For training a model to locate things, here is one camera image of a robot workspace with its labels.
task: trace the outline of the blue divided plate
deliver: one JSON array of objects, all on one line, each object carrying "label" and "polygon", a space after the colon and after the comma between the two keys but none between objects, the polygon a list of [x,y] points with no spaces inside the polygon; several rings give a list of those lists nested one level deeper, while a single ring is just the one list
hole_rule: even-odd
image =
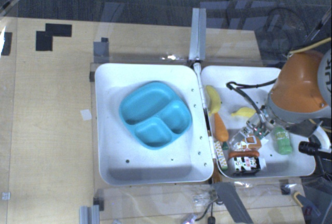
[{"label": "blue divided plate", "polygon": [[192,123],[185,103],[161,82],[148,83],[125,97],[119,114],[131,134],[149,149],[172,143]]}]

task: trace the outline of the brown sausage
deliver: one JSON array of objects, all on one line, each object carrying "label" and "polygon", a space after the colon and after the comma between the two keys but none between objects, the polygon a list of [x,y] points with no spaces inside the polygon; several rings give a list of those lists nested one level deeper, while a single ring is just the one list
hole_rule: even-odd
[{"label": "brown sausage", "polygon": [[228,153],[228,159],[235,157],[259,157],[259,152],[257,150],[250,151],[232,151]]}]

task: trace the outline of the yellow banana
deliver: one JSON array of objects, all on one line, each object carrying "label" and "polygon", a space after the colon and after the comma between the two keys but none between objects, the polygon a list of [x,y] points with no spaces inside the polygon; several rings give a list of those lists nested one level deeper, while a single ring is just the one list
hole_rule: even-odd
[{"label": "yellow banana", "polygon": [[232,116],[244,116],[244,117],[251,117],[254,115],[256,111],[254,109],[248,108],[248,107],[242,107],[238,109],[235,113],[232,113]]},{"label": "yellow banana", "polygon": [[222,101],[220,100],[220,96],[214,87],[207,85],[205,88],[207,94],[210,97],[208,110],[209,110],[209,115],[211,116],[212,114],[215,114],[220,110],[222,106]]}]

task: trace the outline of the wooden table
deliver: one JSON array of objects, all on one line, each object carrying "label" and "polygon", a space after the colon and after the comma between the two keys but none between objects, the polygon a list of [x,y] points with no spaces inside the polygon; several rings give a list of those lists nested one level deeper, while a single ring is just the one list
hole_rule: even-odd
[{"label": "wooden table", "polygon": [[[45,23],[71,24],[72,36],[53,37],[52,52],[36,51],[36,31],[44,31]],[[84,120],[80,111],[91,111],[90,63],[93,42],[100,41],[101,37],[109,38],[113,53],[158,55],[166,48],[168,54],[187,55],[190,28],[18,19],[8,224],[78,223],[80,206],[92,205],[92,122]],[[255,35],[251,32],[208,30],[206,50],[224,58],[260,58]],[[5,59],[0,60],[2,66],[5,66]],[[294,181],[301,190],[300,181]],[[125,218],[121,223],[180,223],[187,215],[186,210],[193,208],[191,198],[177,197],[188,205],[184,206],[185,211],[173,214],[174,195],[165,190],[157,203],[160,216]],[[281,195],[278,187],[267,189],[264,184],[260,190],[261,194],[256,197],[250,188],[238,188],[254,223],[304,223],[301,209],[290,195]],[[134,205],[132,202],[121,200],[122,210],[131,203],[133,214],[149,213],[144,199],[134,201]],[[224,206],[215,208],[214,215],[217,223],[232,223]],[[101,223],[113,221],[102,220]]]}]

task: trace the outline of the clear plastic bottle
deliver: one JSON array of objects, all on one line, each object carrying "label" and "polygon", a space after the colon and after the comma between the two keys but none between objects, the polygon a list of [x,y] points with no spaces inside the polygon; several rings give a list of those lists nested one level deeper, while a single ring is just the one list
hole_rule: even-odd
[{"label": "clear plastic bottle", "polygon": [[293,152],[291,143],[289,141],[289,133],[282,127],[275,127],[272,135],[278,145],[277,152],[281,155],[287,155]]}]

